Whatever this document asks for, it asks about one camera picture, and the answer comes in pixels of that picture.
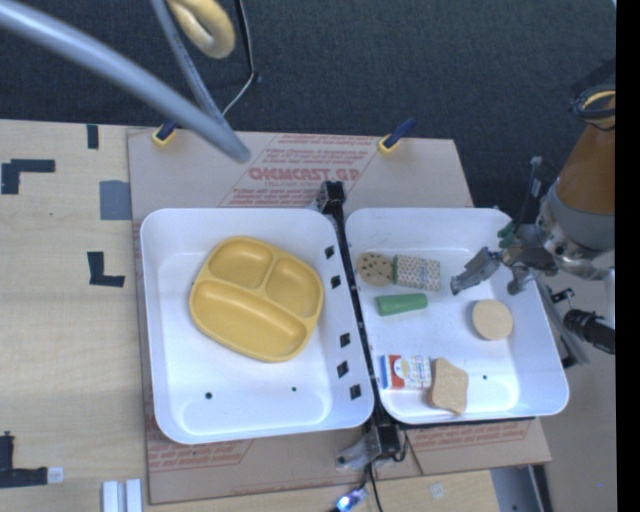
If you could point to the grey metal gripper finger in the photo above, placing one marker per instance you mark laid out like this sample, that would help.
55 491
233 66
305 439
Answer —
472 275
520 281

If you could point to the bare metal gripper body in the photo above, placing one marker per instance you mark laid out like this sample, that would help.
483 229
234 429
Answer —
537 255

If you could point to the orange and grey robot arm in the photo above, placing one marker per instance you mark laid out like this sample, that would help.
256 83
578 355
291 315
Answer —
586 170

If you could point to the round beige biscuit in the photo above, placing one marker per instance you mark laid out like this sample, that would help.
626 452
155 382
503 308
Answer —
492 320

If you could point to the green patterned carton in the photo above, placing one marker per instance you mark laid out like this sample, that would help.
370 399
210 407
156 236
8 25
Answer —
419 272

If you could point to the white plastic tray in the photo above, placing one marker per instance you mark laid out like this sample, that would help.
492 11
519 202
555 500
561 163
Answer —
240 400
450 345

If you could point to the green cone-shaped toy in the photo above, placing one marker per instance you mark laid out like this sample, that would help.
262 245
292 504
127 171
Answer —
400 304

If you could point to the chocolate chip biscuit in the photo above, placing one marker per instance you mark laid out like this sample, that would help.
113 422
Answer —
374 269

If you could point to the beige bread slice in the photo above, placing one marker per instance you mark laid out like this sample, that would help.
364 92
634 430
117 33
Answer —
449 386

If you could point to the white red blue carton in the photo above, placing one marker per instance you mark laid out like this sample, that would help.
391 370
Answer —
405 372

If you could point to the thin black rod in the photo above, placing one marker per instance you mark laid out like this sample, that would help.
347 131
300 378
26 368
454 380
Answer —
353 280

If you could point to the yellow divided plate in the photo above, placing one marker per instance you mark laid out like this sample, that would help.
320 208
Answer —
240 310

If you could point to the brown cardboard board red print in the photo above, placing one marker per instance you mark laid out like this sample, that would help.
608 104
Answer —
200 175

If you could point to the black cylinder on white bracket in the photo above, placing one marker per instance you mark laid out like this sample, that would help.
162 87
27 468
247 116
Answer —
590 327

